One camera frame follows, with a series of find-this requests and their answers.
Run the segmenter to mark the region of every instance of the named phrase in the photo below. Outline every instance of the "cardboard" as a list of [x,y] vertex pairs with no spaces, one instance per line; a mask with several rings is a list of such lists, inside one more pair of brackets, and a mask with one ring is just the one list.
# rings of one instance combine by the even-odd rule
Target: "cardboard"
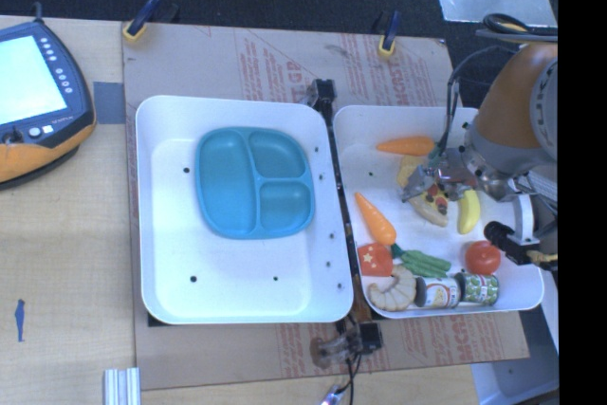
[[[154,95],[301,102],[332,79],[346,104],[443,105],[451,73],[440,40],[399,37],[377,55],[378,36],[151,24],[123,40],[137,366],[141,389],[347,373],[314,364],[310,345],[338,336],[333,323],[164,325],[141,299],[135,113]],[[357,315],[370,316],[358,302]],[[528,358],[518,312],[380,320],[384,346],[361,372]]]

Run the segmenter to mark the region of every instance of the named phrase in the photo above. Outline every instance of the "toy carrot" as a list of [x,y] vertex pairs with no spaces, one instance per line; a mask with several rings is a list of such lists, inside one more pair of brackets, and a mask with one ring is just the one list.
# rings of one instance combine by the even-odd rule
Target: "toy carrot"
[[374,240],[381,245],[393,245],[396,230],[392,223],[361,193],[354,193],[362,218]]
[[426,136],[393,138],[379,143],[376,148],[402,156],[427,156],[434,148],[434,140]]

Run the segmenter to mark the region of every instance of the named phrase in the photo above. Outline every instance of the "wooden table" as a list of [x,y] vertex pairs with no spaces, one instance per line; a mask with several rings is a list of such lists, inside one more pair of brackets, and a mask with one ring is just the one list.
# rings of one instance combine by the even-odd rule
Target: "wooden table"
[[[0,28],[30,20],[0,16]],[[122,83],[119,22],[45,21],[91,90],[94,82]],[[136,366],[124,124],[99,124],[56,170],[0,192],[0,214],[0,403],[103,403],[104,370]],[[14,317],[20,300],[22,341]],[[344,382],[311,377],[160,390],[143,392],[141,403],[312,405]],[[468,365],[355,379],[355,404],[476,401]]]

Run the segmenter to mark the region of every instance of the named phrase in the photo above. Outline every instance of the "blue and yellow clamp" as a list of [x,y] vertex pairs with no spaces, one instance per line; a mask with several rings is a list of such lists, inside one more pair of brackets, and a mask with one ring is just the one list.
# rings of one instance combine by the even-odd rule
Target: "blue and yellow clamp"
[[146,23],[152,18],[160,0],[148,0],[135,18],[124,26],[122,35],[127,41],[137,41],[146,29]]
[[389,58],[395,52],[396,33],[400,25],[400,12],[395,10],[388,22],[388,27],[385,28],[384,34],[379,38],[379,46],[377,53],[383,58]]

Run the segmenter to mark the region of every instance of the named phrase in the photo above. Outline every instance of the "can label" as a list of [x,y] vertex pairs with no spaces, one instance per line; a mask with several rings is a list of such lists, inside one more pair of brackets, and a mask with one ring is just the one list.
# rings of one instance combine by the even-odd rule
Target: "can label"
[[452,278],[419,277],[415,305],[418,307],[456,307],[460,301],[460,287]]
[[500,285],[495,275],[458,273],[455,279],[461,287],[462,301],[484,305],[496,303]]

